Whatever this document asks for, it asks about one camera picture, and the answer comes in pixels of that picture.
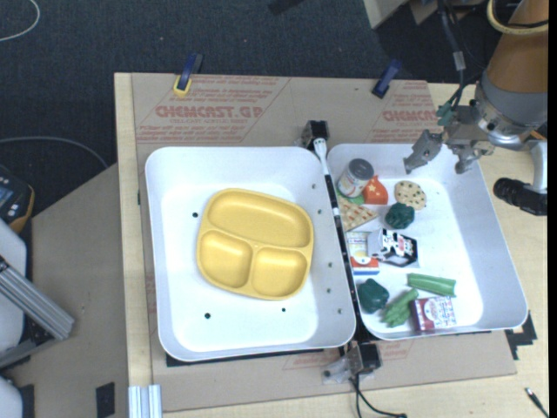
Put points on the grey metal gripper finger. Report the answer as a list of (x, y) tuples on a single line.
[(465, 159), (421, 150)]

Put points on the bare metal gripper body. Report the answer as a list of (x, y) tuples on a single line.
[(474, 130)]

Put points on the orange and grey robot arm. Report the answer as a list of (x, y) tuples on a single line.
[(520, 59)]

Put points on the beige biscuit with green dots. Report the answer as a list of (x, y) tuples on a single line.
[(411, 194)]

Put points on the red pouch with yellow star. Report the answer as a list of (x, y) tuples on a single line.
[(376, 192)]

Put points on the dark green broccoli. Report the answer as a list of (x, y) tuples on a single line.
[(399, 216)]

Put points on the small white can grey lid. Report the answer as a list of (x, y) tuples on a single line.
[(354, 179)]

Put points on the white plastic tray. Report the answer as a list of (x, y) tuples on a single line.
[(478, 242), (183, 320)]

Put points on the yellow pizza slice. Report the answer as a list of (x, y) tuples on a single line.
[(354, 216)]

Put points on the black and white cow carton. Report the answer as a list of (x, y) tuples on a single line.
[(396, 247)]

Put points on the black and white thin rod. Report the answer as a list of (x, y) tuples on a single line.
[(335, 203)]

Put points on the white and orange carton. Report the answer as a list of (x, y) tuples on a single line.
[(360, 255)]

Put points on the green celery stick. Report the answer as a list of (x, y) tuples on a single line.
[(433, 284)]

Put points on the dark green bell pepper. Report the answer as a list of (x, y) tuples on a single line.
[(372, 295)]

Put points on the dark red and white carton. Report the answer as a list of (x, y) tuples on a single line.
[(435, 314)]

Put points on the light green vegetable bunch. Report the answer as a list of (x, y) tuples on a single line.
[(399, 308)]

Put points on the brown cardboard board red print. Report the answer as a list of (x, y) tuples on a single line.
[(243, 111)]

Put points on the yellow divided plate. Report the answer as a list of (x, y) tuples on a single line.
[(254, 244)]

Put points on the black cylinder on white bracket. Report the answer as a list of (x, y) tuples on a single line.
[(524, 192)]

